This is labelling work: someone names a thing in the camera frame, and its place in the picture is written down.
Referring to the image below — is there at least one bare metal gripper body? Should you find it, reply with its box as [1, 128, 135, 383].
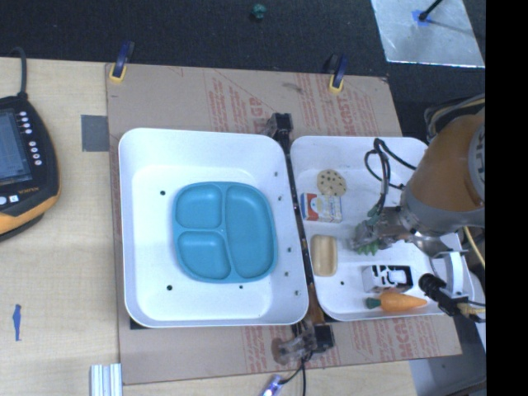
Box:
[368, 206, 453, 260]

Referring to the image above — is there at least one green spiky toy vegetable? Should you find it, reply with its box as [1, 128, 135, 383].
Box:
[356, 239, 382, 257]

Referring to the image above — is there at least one black and white carton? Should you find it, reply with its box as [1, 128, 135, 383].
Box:
[361, 264, 414, 295]

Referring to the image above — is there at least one white red and blue carton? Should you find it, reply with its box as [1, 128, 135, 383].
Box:
[299, 191, 344, 224]

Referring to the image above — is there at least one beige chocolate chip biscuit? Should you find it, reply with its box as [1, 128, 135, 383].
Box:
[316, 168, 348, 198]

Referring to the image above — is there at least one orange carrot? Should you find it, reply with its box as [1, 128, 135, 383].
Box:
[365, 290, 429, 314]

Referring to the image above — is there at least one thin black and white rod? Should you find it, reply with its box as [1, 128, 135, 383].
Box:
[280, 133, 319, 325]

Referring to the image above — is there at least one white plastic tray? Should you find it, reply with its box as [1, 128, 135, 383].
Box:
[117, 127, 310, 329]
[289, 134, 476, 323]

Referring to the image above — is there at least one blue divided plate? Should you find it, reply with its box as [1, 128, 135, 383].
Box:
[171, 181, 278, 285]

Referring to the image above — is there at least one brown cardboard board red print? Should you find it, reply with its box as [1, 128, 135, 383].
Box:
[104, 63, 464, 385]

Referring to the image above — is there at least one black cylinder on white bracket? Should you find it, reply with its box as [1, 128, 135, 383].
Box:
[417, 250, 472, 318]

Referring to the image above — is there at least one black block with thin wires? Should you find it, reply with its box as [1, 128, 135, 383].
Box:
[265, 112, 295, 140]
[288, 321, 336, 355]

